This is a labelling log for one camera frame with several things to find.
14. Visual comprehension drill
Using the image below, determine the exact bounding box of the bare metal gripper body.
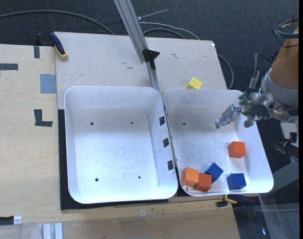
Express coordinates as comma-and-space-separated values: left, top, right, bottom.
240, 91, 300, 123

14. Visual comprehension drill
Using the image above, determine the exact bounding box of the white plastic tray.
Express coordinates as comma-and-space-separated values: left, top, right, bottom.
63, 85, 179, 205
163, 88, 275, 198

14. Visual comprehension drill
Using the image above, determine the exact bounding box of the yellow cube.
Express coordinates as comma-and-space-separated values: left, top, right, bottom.
186, 76, 204, 90

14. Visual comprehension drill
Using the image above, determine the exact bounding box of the blue cube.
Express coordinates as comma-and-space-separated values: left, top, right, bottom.
226, 172, 247, 191
204, 162, 224, 184

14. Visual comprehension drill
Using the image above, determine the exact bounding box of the light orange cube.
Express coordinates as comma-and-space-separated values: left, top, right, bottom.
180, 167, 200, 188

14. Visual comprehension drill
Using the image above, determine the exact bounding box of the pale wood board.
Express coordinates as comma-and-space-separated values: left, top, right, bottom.
53, 31, 229, 111

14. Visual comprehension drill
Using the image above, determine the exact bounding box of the black cylinder on white bracket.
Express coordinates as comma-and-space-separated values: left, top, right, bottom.
274, 122, 300, 162

